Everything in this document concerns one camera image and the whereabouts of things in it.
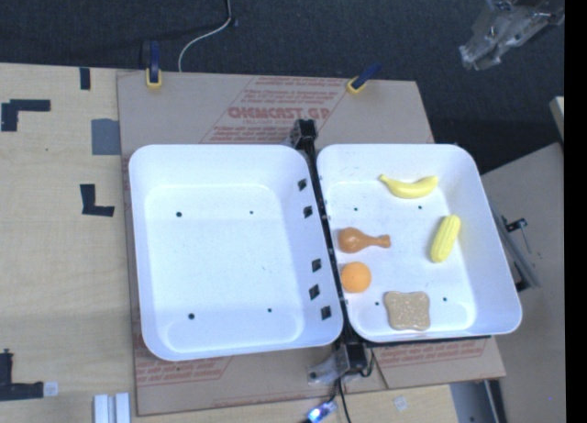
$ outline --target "plastic food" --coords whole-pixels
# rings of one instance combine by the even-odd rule
[[[365,263],[347,263],[340,272],[340,282],[349,293],[362,293],[371,284],[371,270]]]
[[[341,251],[355,253],[370,246],[389,249],[392,246],[392,240],[387,234],[373,237],[357,228],[343,228],[338,233],[338,247]]]
[[[411,183],[400,182],[383,174],[379,175],[379,180],[387,185],[390,192],[400,198],[421,198],[432,192],[438,185],[438,177],[435,175],[424,177]]]
[[[442,219],[440,227],[434,236],[432,248],[430,249],[430,259],[432,262],[443,262],[449,257],[452,246],[459,235],[459,231],[460,217],[451,214]]]
[[[430,298],[423,291],[390,291],[383,297],[389,325],[396,330],[430,328]]]

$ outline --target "wire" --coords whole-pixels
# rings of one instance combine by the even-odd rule
[[[351,423],[349,417],[349,411],[347,410],[347,401],[345,400],[345,393],[342,390],[342,376],[338,378],[338,389],[340,391],[340,399],[342,400],[342,407],[345,410],[345,416],[347,417],[348,423]]]
[[[332,388],[332,395],[330,396],[330,398],[327,400],[327,403],[329,404],[330,402],[332,402],[335,398],[337,398],[337,394],[338,394],[338,379],[334,382],[334,386]]]
[[[363,377],[369,377],[371,375],[371,373],[373,372],[374,365],[375,365],[375,353],[373,352],[373,350],[371,350],[371,359],[369,361],[369,368],[367,369],[366,373],[364,373],[361,370],[360,375],[362,375]]]
[[[188,44],[186,44],[183,47],[182,52],[180,53],[180,57],[177,60],[177,68],[178,68],[179,72],[182,72],[183,55],[185,54],[186,51],[188,51],[189,48],[192,47],[192,45],[194,45],[195,43],[197,43],[198,41],[200,41],[202,39],[211,37],[212,35],[215,35],[216,33],[220,32],[223,29],[225,29],[226,27],[228,27],[228,25],[232,21],[232,10],[231,10],[231,5],[230,5],[230,0],[226,0],[226,4],[227,4],[228,18],[223,24],[215,30],[209,31],[208,33],[205,33],[204,35],[201,35],[199,37],[192,39],[192,41],[190,41]]]

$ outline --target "white plastic container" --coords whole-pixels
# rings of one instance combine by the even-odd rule
[[[369,265],[345,293],[350,325],[375,342],[508,333],[521,307],[474,161],[452,145],[334,145],[317,159],[338,267]],[[420,199],[377,177],[435,174]],[[343,326],[304,156],[279,145],[153,145],[130,159],[143,338],[169,361],[327,345]],[[428,257],[439,220],[457,214],[449,258]],[[348,254],[341,228],[389,234],[390,249]],[[424,291],[430,328],[394,330],[387,291]]]
[[[320,151],[318,172],[338,267],[363,262],[371,285],[345,293],[349,321],[375,342],[437,340],[498,335],[515,330],[522,309],[481,177],[468,152],[450,144],[351,144]],[[438,186],[416,199],[398,198],[380,174],[412,182],[436,175]],[[457,215],[460,232],[449,257],[430,260],[430,247],[444,216]],[[392,247],[357,253],[338,249],[342,228],[388,234]],[[424,292],[430,327],[390,327],[383,296],[388,291]]]
[[[310,173],[285,146],[130,159],[142,334],[179,361],[326,345],[342,312]]]

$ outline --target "gray tape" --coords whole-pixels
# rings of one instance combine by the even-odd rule
[[[108,118],[92,120],[92,155],[120,155],[120,125]]]

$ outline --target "toy bread slice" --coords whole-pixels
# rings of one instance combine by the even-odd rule
[[[390,291],[383,297],[389,325],[396,330],[426,330],[430,327],[430,298],[423,291]]]

